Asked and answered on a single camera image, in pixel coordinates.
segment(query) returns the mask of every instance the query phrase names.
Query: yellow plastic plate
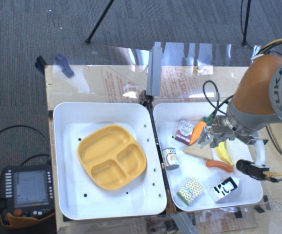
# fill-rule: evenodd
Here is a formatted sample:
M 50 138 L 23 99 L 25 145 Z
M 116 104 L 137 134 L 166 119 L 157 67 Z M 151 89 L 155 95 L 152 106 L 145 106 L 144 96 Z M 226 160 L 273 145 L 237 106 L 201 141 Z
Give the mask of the yellow plastic plate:
M 133 136 L 111 124 L 84 138 L 77 155 L 92 180 L 106 190 L 118 189 L 146 168 L 146 156 Z

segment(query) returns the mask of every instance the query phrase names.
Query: can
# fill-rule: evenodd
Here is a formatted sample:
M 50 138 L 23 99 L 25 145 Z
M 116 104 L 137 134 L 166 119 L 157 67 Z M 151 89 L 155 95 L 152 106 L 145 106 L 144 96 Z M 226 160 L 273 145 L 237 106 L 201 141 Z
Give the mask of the can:
M 162 151 L 162 158 L 165 163 L 166 170 L 173 170 L 179 167 L 176 149 L 169 147 Z

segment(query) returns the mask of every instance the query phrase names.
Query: sausage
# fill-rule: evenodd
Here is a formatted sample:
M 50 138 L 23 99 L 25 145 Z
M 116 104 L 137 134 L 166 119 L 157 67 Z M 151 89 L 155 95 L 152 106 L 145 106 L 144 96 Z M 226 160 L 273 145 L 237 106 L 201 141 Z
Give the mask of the sausage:
M 206 166 L 207 167 L 218 167 L 218 168 L 225 170 L 228 173 L 233 172 L 233 166 L 225 162 L 219 161 L 219 160 L 208 160 L 206 162 Z

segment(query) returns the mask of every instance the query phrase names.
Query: gray carpet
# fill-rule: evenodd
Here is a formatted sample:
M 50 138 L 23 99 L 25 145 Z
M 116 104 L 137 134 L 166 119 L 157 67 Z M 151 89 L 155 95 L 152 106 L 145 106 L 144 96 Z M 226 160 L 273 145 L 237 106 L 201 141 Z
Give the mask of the gray carpet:
M 38 56 L 51 64 L 57 53 L 69 64 L 116 64 L 85 44 L 110 0 L 0 0 L 0 130 L 29 125 L 48 137 L 44 76 Z M 91 44 L 150 50 L 154 42 L 241 45 L 247 0 L 115 0 Z M 247 47 L 282 38 L 282 0 L 251 0 Z M 0 172 L 48 152 L 44 137 L 24 127 L 0 134 Z M 38 157 L 27 164 L 47 160 Z M 55 219 L 0 234 L 54 234 Z

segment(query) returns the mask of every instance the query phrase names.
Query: toy banana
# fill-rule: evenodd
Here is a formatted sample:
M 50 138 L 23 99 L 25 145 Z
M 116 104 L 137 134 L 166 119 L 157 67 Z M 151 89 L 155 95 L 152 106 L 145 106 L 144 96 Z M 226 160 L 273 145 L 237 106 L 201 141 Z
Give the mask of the toy banana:
M 233 166 L 233 163 L 230 160 L 229 154 L 224 147 L 225 142 L 219 142 L 218 146 L 216 147 L 216 152 L 218 157 L 222 160 Z

